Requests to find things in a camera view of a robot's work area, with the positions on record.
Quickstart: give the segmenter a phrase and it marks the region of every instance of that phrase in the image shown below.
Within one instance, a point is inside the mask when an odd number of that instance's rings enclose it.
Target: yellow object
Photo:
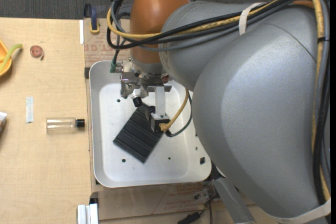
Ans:
[[[12,54],[14,50],[22,48],[22,44],[16,44],[7,50],[6,46],[0,40],[0,77],[3,76],[12,65]]]
[[[312,0],[313,5],[315,7],[315,16],[317,21],[317,35],[318,38],[324,37],[324,20],[323,20],[323,11],[321,7],[320,0]],[[318,42],[318,53],[317,53],[317,63],[316,63],[316,77],[315,77],[315,93],[317,89],[317,80],[319,77],[320,67],[321,67],[321,59],[322,59],[322,51],[323,51],[323,41]],[[314,151],[314,144],[316,139],[316,117],[315,117],[315,109],[316,109],[316,99],[314,99],[313,103],[313,117],[312,117],[312,150]],[[325,181],[325,177],[320,167],[320,177],[322,181],[322,190],[325,200],[328,200],[331,195],[329,193],[327,183]]]
[[[180,107],[179,111],[174,116],[174,118],[172,118],[172,120],[169,121],[169,123],[160,123],[159,124],[160,129],[161,129],[162,132],[168,131],[168,129],[170,128],[170,126],[172,126],[172,124],[176,121],[177,117],[180,116],[182,110],[184,109],[185,105],[187,104],[188,97],[189,97],[189,91],[188,91],[187,88],[185,88],[185,98],[184,98],[183,104]]]
[[[99,33],[99,24],[98,24],[98,22],[97,22],[97,30],[93,30],[92,29],[92,24],[90,22],[90,32],[91,32],[91,34],[94,34],[94,35]]]

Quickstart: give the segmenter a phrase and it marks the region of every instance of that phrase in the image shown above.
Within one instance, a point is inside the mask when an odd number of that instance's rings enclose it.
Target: green connector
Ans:
[[[110,67],[110,73],[115,73],[116,72],[116,67],[117,67],[117,65],[115,65],[113,63],[113,60],[112,60],[111,61],[111,67]]]

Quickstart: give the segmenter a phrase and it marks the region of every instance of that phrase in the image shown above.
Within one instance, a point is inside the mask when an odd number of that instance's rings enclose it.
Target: white cable tie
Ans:
[[[272,217],[276,222],[280,224],[305,224],[311,222],[313,220],[319,219],[321,217],[325,217],[331,213],[331,198],[327,200],[323,205],[302,214],[301,216],[294,218],[278,218]]]
[[[264,2],[254,3],[242,11],[242,14],[240,15],[240,18],[239,18],[239,35],[240,36],[246,32],[247,16],[250,13],[250,10],[260,4],[264,4]]]

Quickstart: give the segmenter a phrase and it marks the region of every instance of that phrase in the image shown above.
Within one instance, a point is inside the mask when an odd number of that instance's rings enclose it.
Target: black bottle cap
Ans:
[[[142,106],[142,99],[141,97],[135,97],[133,98],[133,103],[135,105],[136,108],[138,108],[139,106]]]
[[[85,120],[84,119],[76,120],[76,127],[85,127]]]

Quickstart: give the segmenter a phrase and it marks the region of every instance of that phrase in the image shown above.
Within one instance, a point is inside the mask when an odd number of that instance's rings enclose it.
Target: round brown object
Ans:
[[[159,33],[168,17],[179,7],[189,3],[189,0],[134,0],[130,32],[132,34]],[[147,51],[140,47],[131,49],[132,56],[143,63],[160,62],[159,53]]]
[[[30,47],[30,55],[35,57],[35,58],[39,58],[43,56],[43,49],[38,46],[38,45],[34,45]]]

